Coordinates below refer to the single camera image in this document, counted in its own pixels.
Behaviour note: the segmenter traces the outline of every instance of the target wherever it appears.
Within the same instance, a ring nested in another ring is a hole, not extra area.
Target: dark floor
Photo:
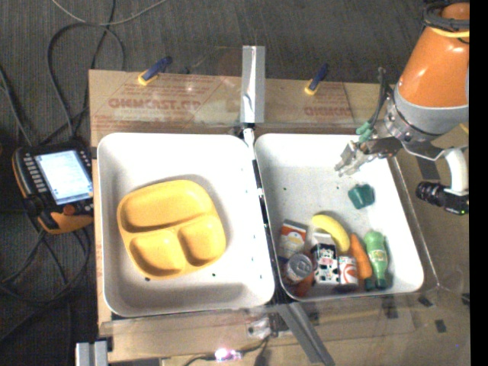
[[[113,15],[113,0],[57,1],[89,23],[104,24],[130,19],[161,0],[115,0]],[[137,18],[112,24],[113,33],[105,33],[100,26],[81,25],[51,0],[0,0],[0,68],[5,75],[0,94],[0,143],[4,146],[0,155],[0,278],[18,270],[37,241],[22,213],[10,171],[11,152],[28,141],[59,143],[69,137],[61,101],[71,116],[86,108],[90,67],[139,72],[161,56],[171,55],[170,72],[191,67],[197,74],[227,74],[232,70],[224,72],[211,58],[206,63],[198,61],[215,47],[238,50],[257,44],[266,47],[268,78],[309,79],[327,61],[330,81],[376,82],[377,68],[383,66],[387,81],[394,83],[422,29],[424,1],[168,0]],[[123,55],[115,35],[123,43]],[[50,81],[50,66],[59,94]],[[7,87],[27,138],[15,123]],[[82,114],[76,129],[85,142],[89,141],[87,116]],[[87,240],[93,241],[90,226],[86,234],[87,238],[79,232],[79,239],[72,234],[47,236],[32,264],[9,281],[18,297],[0,293],[1,365],[73,364],[74,344],[96,339],[93,251],[67,297],[46,308],[33,302],[51,298],[64,286],[49,248],[70,281],[83,267]]]

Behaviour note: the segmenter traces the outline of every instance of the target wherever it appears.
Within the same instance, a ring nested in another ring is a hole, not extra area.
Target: yellow plate
[[[214,263],[226,249],[208,193],[189,180],[165,181],[126,195],[117,223],[127,253],[146,278],[166,279]]]

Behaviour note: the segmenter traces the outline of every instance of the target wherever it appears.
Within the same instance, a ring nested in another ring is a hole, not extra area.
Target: toy banana
[[[338,249],[339,254],[346,253],[349,250],[351,241],[349,236],[342,225],[335,219],[325,214],[317,214],[312,217],[312,224],[317,228],[325,230],[330,233],[330,236],[335,241],[335,246]]]

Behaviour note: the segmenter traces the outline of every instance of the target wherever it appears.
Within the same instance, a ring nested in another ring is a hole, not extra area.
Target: green bottle
[[[370,231],[364,236],[364,243],[376,277],[376,287],[386,289],[388,283],[385,273],[388,267],[388,255],[384,246],[384,236],[379,232]]]

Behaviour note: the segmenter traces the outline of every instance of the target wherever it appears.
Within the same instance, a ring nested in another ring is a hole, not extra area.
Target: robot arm
[[[441,149],[432,141],[469,118],[469,17],[469,2],[425,7],[425,29],[393,90],[380,69],[377,110],[356,130],[358,141],[346,146],[335,167],[339,175],[351,175],[366,162],[395,156],[401,149],[433,162],[443,158],[451,171],[450,188],[423,181],[416,195],[452,213],[468,213],[462,154],[467,147]]]

